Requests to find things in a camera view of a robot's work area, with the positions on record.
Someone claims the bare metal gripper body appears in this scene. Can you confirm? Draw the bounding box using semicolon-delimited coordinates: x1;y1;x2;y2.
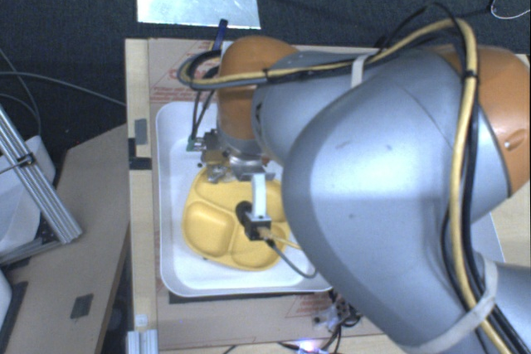
199;129;267;182

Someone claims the yellow divided plate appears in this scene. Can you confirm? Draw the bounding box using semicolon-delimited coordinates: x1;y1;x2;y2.
182;167;300;273

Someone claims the white plastic tray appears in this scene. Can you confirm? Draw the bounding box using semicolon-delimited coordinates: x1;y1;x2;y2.
154;100;334;298

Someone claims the brown cardboard board, red print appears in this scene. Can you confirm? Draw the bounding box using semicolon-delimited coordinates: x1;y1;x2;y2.
125;37;531;353

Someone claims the black cylinder on white bracket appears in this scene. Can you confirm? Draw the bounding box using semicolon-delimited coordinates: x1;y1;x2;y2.
234;173;273;242

